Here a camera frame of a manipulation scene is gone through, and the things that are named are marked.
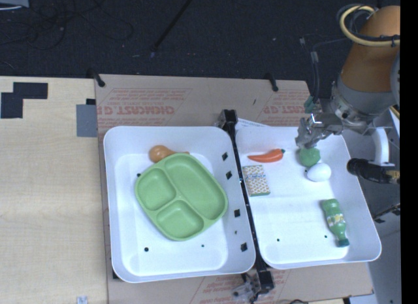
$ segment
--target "green divided plate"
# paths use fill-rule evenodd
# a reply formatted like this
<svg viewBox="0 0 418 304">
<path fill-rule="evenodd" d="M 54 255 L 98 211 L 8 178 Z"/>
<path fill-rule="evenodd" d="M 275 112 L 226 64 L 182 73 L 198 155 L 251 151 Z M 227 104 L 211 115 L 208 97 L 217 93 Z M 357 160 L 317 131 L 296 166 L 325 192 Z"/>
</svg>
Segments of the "green divided plate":
<svg viewBox="0 0 418 304">
<path fill-rule="evenodd" d="M 161 233 L 177 241 L 202 233 L 228 207 L 219 182 L 186 153 L 175 153 L 147 168 L 135 182 L 135 195 Z"/>
</svg>

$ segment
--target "toy vegetable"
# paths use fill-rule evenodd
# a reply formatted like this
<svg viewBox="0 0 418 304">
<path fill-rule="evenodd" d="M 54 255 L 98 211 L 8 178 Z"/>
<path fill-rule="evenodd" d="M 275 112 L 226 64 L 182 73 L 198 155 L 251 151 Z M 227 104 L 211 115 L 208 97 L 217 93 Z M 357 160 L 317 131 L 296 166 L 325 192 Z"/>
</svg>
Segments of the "toy vegetable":
<svg viewBox="0 0 418 304">
<path fill-rule="evenodd" d="M 275 162 L 283 158 L 284 152 L 281 148 L 275 148 L 265 154 L 249 155 L 248 158 L 257 162 Z"/>
<path fill-rule="evenodd" d="M 175 153 L 178 153 L 178 152 L 175 152 L 162 144 L 158 144 L 157 146 L 154 146 L 153 148 L 150 149 L 150 151 L 148 152 L 148 155 L 150 156 L 151 161 L 157 163 L 158 161 L 161 161 L 167 156 L 171 154 L 175 154 Z"/>
</svg>

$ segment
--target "wooden surface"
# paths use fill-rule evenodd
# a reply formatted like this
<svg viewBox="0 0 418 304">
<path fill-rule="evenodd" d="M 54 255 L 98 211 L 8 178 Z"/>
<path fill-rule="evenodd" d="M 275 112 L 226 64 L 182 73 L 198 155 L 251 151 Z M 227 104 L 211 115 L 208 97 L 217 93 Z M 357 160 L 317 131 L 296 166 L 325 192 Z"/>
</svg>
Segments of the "wooden surface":
<svg viewBox="0 0 418 304">
<path fill-rule="evenodd" d="M 47 82 L 48 99 L 0 119 L 0 303 L 106 303 L 97 138 L 76 136 L 93 81 L 0 77 L 0 92 L 14 80 Z"/>
</svg>

